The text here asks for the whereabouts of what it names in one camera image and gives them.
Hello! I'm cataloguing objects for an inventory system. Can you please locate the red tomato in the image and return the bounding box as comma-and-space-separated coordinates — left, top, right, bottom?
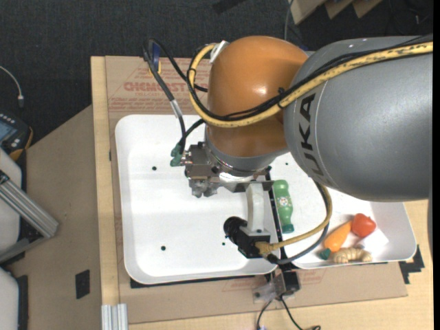
351, 212, 377, 239

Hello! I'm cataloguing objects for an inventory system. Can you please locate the green plastic bottle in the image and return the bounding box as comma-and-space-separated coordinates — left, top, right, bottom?
272, 179, 296, 234

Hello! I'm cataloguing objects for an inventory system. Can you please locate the white plastic tray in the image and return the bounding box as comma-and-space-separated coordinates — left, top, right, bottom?
114, 114, 281, 285
267, 156, 418, 270

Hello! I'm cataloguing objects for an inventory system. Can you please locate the black block with thin wires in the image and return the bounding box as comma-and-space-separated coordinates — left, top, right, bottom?
252, 269, 302, 304

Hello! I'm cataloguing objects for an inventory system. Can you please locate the orange carrot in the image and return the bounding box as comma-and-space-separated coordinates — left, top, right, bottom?
318, 220, 353, 261

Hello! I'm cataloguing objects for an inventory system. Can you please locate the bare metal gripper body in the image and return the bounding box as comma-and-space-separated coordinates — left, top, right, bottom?
183, 142, 271, 184

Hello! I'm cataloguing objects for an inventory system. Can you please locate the beige croissant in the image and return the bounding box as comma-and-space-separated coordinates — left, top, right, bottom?
331, 247, 374, 265

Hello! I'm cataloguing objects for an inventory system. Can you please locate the brown cardboard board red print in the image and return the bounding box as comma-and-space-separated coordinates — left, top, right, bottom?
104, 55, 408, 325

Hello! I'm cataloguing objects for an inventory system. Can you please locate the black cylinder on white bracket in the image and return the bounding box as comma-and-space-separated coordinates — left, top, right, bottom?
223, 181, 274, 259

